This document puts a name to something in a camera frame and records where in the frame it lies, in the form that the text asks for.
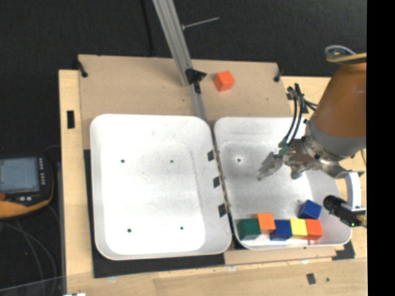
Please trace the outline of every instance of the metal rail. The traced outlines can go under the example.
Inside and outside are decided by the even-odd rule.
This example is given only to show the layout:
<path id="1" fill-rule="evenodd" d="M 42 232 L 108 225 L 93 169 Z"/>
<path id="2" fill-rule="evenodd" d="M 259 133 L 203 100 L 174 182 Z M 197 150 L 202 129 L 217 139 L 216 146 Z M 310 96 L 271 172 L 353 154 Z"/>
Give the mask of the metal rail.
<path id="1" fill-rule="evenodd" d="M 173 0 L 152 1 L 154 2 L 154 6 L 158 14 L 160 24 L 162 25 L 168 47 L 170 48 L 172 57 L 175 60 L 181 82 L 183 85 L 190 85 L 191 97 L 196 116 L 207 121 L 199 87 L 199 81 L 202 77 L 202 74 L 197 74 L 198 76 L 200 75 L 200 78 L 198 77 L 197 80 L 190 80 L 190 78 L 187 77 L 187 71 L 190 72 L 194 70 L 174 2 Z"/>

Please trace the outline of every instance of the green block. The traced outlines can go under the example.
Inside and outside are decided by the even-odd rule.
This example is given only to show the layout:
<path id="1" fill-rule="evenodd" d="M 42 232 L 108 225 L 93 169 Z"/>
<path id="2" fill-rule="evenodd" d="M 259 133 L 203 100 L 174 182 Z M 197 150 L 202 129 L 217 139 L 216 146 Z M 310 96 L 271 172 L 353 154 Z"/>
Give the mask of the green block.
<path id="1" fill-rule="evenodd" d="M 248 218 L 239 221 L 237 230 L 240 240 L 254 240 L 261 234 L 257 218 Z"/>

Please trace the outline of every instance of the black clip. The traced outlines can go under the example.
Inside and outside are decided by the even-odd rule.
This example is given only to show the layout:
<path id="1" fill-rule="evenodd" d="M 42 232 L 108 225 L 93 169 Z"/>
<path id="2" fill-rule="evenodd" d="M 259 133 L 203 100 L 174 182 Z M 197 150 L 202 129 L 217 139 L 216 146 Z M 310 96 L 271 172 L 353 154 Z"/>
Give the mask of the black clip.
<path id="1" fill-rule="evenodd" d="M 207 76 L 205 72 L 199 72 L 197 70 L 193 70 L 191 68 L 185 70 L 186 78 L 188 79 L 189 84 L 193 84 L 195 87 L 196 93 L 201 93 L 200 84 L 199 82 Z"/>

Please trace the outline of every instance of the colored block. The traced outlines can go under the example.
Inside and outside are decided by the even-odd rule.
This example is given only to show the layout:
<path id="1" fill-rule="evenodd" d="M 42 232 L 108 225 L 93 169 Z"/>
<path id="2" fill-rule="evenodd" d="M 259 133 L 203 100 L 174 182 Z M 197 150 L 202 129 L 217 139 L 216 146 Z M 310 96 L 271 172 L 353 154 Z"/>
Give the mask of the colored block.
<path id="1" fill-rule="evenodd" d="M 306 200 L 300 207 L 297 217 L 299 218 L 312 218 L 317 220 L 320 217 L 322 206 L 313 202 L 312 200 Z"/>
<path id="2" fill-rule="evenodd" d="M 254 240 L 260 236 L 258 219 L 248 218 L 239 221 L 237 225 L 240 240 Z"/>
<path id="3" fill-rule="evenodd" d="M 235 83 L 235 79 L 229 70 L 218 72 L 214 77 L 214 84 L 218 91 L 229 90 L 233 83 Z"/>
<path id="4" fill-rule="evenodd" d="M 256 218 L 258 219 L 260 232 L 262 234 L 270 234 L 276 229 L 273 213 L 258 213 Z"/>
<path id="5" fill-rule="evenodd" d="M 307 236 L 305 240 L 316 241 L 323 236 L 322 224 L 320 220 L 306 218 Z"/>
<path id="6" fill-rule="evenodd" d="M 289 220 L 274 220 L 276 229 L 270 233 L 270 240 L 286 241 L 292 236 L 291 222 Z"/>
<path id="7" fill-rule="evenodd" d="M 304 239 L 307 236 L 306 220 L 302 218 L 291 218 L 291 239 Z"/>

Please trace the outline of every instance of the yellow block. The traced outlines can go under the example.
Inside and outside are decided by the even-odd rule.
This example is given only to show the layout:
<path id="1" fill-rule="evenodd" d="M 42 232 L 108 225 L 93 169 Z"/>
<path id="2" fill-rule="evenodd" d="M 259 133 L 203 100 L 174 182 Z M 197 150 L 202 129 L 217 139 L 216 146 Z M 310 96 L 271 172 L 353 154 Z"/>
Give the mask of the yellow block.
<path id="1" fill-rule="evenodd" d="M 303 239 L 307 236 L 306 220 L 302 218 L 290 218 L 292 237 L 290 239 Z"/>

